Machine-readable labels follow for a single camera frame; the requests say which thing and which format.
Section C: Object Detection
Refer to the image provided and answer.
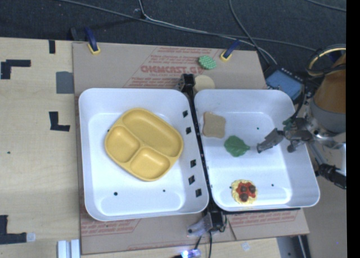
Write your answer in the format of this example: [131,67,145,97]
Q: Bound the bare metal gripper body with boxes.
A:
[283,117,347,151]

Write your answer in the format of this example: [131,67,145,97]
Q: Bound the white plastic tray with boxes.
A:
[193,88,321,212]
[78,87,210,222]

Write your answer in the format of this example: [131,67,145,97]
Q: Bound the green lettuce leaf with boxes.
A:
[223,135,251,158]

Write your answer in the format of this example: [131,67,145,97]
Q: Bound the yellow spaghetti with meatballs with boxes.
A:
[231,178,259,205]

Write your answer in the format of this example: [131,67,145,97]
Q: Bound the brown toast slice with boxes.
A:
[202,111,227,140]

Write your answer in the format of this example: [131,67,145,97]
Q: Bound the thin black rod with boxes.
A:
[186,88,217,213]

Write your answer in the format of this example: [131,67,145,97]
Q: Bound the beige round disc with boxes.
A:
[193,74,216,90]

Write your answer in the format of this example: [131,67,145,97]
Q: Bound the green checked round biscuit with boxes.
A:
[197,55,218,71]

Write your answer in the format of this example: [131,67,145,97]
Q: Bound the yellow divided plate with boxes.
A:
[104,107,185,183]

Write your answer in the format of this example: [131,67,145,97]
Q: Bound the brown cardboard board red print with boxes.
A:
[71,42,311,255]

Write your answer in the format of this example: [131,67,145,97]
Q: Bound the black cylinder on white bracket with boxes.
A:
[317,141,347,191]

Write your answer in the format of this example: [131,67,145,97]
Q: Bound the black block with wires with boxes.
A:
[176,73,196,93]
[207,210,227,232]

